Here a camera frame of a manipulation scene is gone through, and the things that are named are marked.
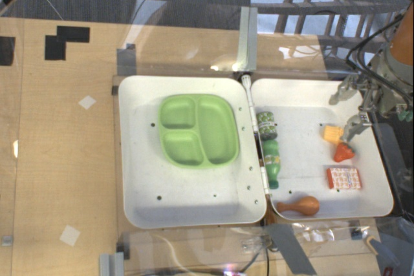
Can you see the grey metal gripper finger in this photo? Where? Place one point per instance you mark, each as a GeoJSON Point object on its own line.
{"type": "Point", "coordinates": [354, 126]}
{"type": "Point", "coordinates": [344, 89]}

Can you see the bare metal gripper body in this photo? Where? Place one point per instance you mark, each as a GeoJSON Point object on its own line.
{"type": "Point", "coordinates": [386, 97]}

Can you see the green plastic bottle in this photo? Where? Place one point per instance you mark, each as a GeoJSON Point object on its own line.
{"type": "Point", "coordinates": [271, 161]}

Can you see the brown chicken drumstick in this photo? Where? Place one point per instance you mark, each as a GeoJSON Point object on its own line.
{"type": "Point", "coordinates": [305, 206]}

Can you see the orange and white carton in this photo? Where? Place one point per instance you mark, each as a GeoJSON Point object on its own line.
{"type": "Point", "coordinates": [344, 178]}

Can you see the green can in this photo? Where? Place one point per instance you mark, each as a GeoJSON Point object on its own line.
{"type": "Point", "coordinates": [266, 126]}

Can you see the thin black and white rod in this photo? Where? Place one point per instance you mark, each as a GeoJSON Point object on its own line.
{"type": "Point", "coordinates": [250, 103]}

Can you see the yellow cheese wedge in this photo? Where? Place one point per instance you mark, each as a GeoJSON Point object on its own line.
{"type": "Point", "coordinates": [332, 134]}

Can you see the red strawberry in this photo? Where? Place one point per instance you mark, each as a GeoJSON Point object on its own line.
{"type": "Point", "coordinates": [343, 153]}

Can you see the white plastic tray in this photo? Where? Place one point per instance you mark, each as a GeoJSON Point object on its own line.
{"type": "Point", "coordinates": [194, 190]}
{"type": "Point", "coordinates": [304, 152]}

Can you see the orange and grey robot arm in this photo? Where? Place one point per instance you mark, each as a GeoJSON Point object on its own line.
{"type": "Point", "coordinates": [404, 38]}

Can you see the green divided plate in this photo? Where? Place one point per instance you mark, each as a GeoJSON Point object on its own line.
{"type": "Point", "coordinates": [213, 129]}

